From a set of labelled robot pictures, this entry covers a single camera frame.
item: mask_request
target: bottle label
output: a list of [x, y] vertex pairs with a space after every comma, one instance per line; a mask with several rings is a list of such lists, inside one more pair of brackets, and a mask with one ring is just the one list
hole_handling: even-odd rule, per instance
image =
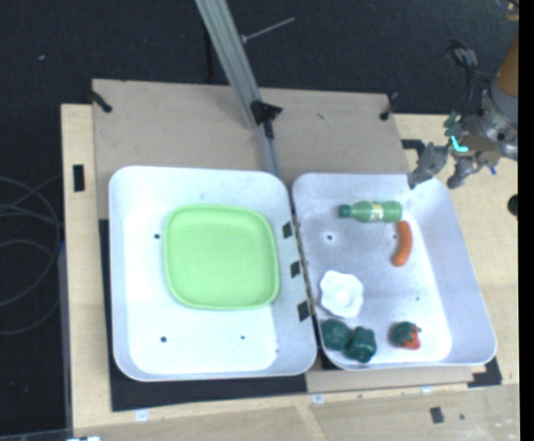
[[372, 210], [370, 211], [370, 220], [371, 221], [382, 221], [383, 220], [383, 206], [378, 203], [372, 203]]

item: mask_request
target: red pepper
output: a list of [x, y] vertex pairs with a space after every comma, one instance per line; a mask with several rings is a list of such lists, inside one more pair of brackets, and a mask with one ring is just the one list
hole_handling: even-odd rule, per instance
[[422, 329], [415, 323], [399, 322], [391, 328], [389, 339], [394, 345], [401, 348], [418, 349], [422, 345], [419, 337], [420, 332]]

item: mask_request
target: white tray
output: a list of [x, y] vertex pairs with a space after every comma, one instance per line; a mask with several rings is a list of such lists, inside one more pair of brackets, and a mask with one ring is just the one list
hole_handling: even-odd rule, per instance
[[[146, 381], [288, 376], [305, 372], [317, 344], [293, 232], [289, 193], [264, 172], [128, 166], [109, 183], [113, 351], [130, 378]], [[214, 203], [254, 209], [269, 221], [280, 291], [247, 311], [183, 306], [165, 283], [163, 224], [171, 210]]]
[[[438, 180], [411, 190], [406, 175], [308, 174], [295, 181], [292, 197], [318, 325], [337, 318], [321, 305], [319, 283], [326, 271], [354, 275], [364, 285], [360, 314], [340, 320], [373, 330], [377, 354], [365, 364], [325, 350], [337, 366], [480, 365], [494, 356], [494, 331], [449, 192]], [[395, 224], [338, 218], [339, 205], [360, 200], [402, 203], [414, 236], [404, 266], [390, 261]], [[422, 328], [420, 349], [390, 344], [389, 329], [401, 321]]]

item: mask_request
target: metal pole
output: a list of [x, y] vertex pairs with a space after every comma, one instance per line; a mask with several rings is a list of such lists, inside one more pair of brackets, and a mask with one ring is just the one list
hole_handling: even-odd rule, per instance
[[226, 77], [242, 106], [246, 124], [256, 130], [265, 170], [280, 176], [273, 139], [265, 134], [265, 130], [256, 126], [251, 105], [262, 100], [226, 0], [195, 0], [195, 2]]

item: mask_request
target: plastic bottle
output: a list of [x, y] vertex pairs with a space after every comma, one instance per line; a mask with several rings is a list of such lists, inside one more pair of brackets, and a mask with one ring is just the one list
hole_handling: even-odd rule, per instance
[[403, 208], [398, 201], [359, 201], [348, 206], [338, 207], [341, 218], [353, 218], [361, 222], [399, 222], [402, 218]]

